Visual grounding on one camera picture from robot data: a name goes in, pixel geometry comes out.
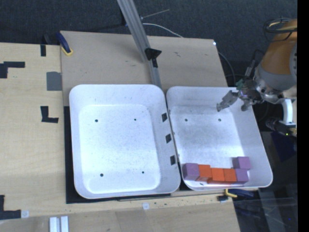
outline block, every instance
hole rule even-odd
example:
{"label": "block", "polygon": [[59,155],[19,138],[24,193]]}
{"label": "block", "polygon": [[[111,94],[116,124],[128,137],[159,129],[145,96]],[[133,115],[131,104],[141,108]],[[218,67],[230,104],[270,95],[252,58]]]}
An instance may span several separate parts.
{"label": "block", "polygon": [[198,169],[199,177],[196,179],[196,181],[208,181],[208,179],[212,177],[210,165],[199,164]]}
{"label": "block", "polygon": [[211,168],[212,177],[208,179],[208,184],[223,184],[225,181],[223,168]]}
{"label": "block", "polygon": [[250,170],[251,163],[249,157],[236,157],[233,159],[233,167]]}
{"label": "block", "polygon": [[186,163],[183,165],[183,179],[196,180],[199,177],[199,169],[197,163]]}
{"label": "block", "polygon": [[223,168],[225,184],[233,184],[237,182],[235,169]]}
{"label": "block", "polygon": [[244,184],[249,181],[248,171],[242,168],[235,169],[236,177],[237,177],[237,184]]}

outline purple cube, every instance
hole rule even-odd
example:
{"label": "purple cube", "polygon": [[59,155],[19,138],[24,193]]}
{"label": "purple cube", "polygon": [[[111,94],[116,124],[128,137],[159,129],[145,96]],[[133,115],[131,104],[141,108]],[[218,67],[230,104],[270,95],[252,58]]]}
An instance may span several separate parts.
{"label": "purple cube", "polygon": [[236,157],[233,159],[233,167],[250,170],[251,164],[249,157]]}
{"label": "purple cube", "polygon": [[199,169],[197,163],[186,163],[183,165],[183,179],[196,180],[199,177]]}
{"label": "purple cube", "polygon": [[249,181],[248,171],[246,169],[236,168],[237,184],[244,184]]}

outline wooden table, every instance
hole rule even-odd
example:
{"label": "wooden table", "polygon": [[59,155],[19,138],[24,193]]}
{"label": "wooden table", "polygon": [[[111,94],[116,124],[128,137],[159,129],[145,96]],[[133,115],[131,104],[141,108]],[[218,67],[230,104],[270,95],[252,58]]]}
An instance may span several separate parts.
{"label": "wooden table", "polygon": [[[46,222],[50,216],[68,215],[70,227],[74,227],[72,231],[85,231],[86,225],[89,225],[87,231],[98,231],[90,225],[106,228],[103,231],[110,228],[113,228],[111,231],[123,231],[120,214],[130,211],[128,214],[142,212],[147,216],[150,231],[197,231],[205,226],[210,226],[213,231],[239,231],[231,200],[217,201],[216,197],[222,194],[220,191],[178,190],[164,198],[66,204],[63,107],[68,105],[70,88],[78,83],[91,82],[91,75],[87,73],[84,75],[88,79],[80,79],[81,73],[72,76],[72,68],[68,67],[70,63],[80,62],[75,65],[76,72],[84,70],[83,61],[88,62],[89,70],[108,66],[105,72],[108,78],[98,77],[94,83],[115,83],[118,80],[122,84],[147,84],[151,80],[130,35],[83,33],[82,36],[90,40],[84,41],[88,46],[95,39],[96,44],[105,49],[117,49],[114,55],[113,51],[98,50],[93,55],[91,49],[78,49],[77,44],[74,45],[74,40],[82,39],[78,37],[80,33],[63,34],[74,50],[71,59],[64,56],[58,45],[46,45],[46,56],[42,57],[40,45],[0,43],[1,63],[26,63],[25,68],[9,68],[8,78],[0,79],[0,195],[5,195],[4,210],[29,211],[27,219],[0,221],[0,230],[6,231],[6,226],[14,225],[15,231],[19,231],[18,226],[22,229],[33,226],[36,221]],[[164,91],[176,85],[227,86],[213,40],[150,36],[149,41],[153,48],[162,50],[157,61]],[[81,57],[79,51],[84,55],[88,53],[88,57],[90,54],[90,58]],[[108,64],[98,61],[97,54],[109,60]],[[126,67],[132,69],[123,73]],[[48,72],[62,73],[63,92],[47,91]],[[48,106],[49,116],[58,117],[58,123],[41,122],[41,106]],[[149,210],[142,209],[143,202],[149,203]],[[102,217],[109,223],[102,224],[99,219]]]}

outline white tray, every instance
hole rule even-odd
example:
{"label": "white tray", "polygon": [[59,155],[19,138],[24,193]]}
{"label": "white tray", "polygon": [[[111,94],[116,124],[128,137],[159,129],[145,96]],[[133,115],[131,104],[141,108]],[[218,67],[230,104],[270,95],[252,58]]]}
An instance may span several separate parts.
{"label": "white tray", "polygon": [[181,177],[163,91],[78,85],[70,91],[76,191],[87,199],[174,192]]}
{"label": "white tray", "polygon": [[232,158],[247,156],[252,169],[245,184],[218,185],[184,180],[193,190],[225,188],[260,188],[271,184],[273,174],[253,109],[241,111],[238,99],[232,106],[221,110],[216,104],[230,87],[171,87],[167,104],[178,157],[185,163],[209,164],[211,167],[232,168]]}

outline orange block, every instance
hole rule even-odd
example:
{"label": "orange block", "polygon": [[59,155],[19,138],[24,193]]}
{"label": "orange block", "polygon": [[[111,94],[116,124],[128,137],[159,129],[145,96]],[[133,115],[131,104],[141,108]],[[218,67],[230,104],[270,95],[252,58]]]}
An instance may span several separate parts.
{"label": "orange block", "polygon": [[237,181],[235,169],[223,168],[225,184],[233,184]]}
{"label": "orange block", "polygon": [[198,169],[199,177],[196,179],[196,181],[208,181],[208,179],[212,177],[210,165],[199,164]]}
{"label": "orange block", "polygon": [[209,184],[223,184],[225,181],[223,168],[211,168],[212,178],[208,179]]}

